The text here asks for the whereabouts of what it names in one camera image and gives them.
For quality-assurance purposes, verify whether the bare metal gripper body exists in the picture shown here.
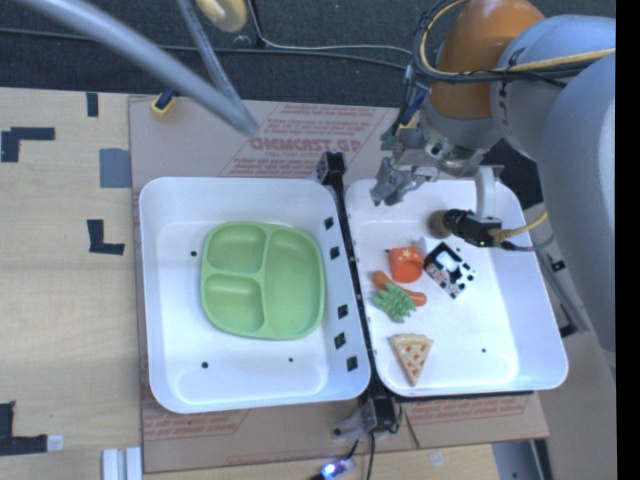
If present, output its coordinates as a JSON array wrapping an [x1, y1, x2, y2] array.
[[391, 127, 485, 178]]

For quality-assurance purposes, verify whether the orange can with yellow stars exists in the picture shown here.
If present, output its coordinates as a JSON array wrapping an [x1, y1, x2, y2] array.
[[387, 246, 425, 284]]

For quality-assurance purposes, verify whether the orange toy sausage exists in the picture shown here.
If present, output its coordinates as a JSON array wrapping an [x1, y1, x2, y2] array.
[[371, 270, 428, 308]]

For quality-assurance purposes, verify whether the thin black and white rod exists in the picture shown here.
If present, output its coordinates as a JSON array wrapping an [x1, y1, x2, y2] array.
[[331, 180, 382, 400]]

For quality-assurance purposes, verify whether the black and white carton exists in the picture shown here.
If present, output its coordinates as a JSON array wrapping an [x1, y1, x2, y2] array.
[[422, 240, 478, 300]]

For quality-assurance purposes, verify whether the green toy vegetable bunch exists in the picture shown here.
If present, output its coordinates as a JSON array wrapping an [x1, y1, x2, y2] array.
[[370, 282, 418, 325]]

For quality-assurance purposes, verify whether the green divided plate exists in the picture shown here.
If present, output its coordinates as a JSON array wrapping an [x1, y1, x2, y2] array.
[[200, 220, 327, 341]]

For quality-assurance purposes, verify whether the white plastic tray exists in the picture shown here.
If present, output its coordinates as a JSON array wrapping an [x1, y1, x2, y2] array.
[[344, 177, 570, 398], [138, 176, 372, 415]]

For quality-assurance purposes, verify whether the toy pizza slice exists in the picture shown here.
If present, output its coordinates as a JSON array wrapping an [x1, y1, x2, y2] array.
[[388, 333, 434, 388]]

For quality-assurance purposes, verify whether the brown cardboard board red print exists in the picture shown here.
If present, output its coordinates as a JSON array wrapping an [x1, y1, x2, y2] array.
[[127, 95, 551, 474]]

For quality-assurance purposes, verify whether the black block with thin wires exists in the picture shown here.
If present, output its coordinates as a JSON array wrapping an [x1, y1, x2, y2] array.
[[318, 151, 348, 187], [358, 396, 402, 433]]

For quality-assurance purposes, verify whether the black cylinder on white bracket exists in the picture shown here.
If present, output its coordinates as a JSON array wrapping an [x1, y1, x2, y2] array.
[[428, 165, 503, 248]]

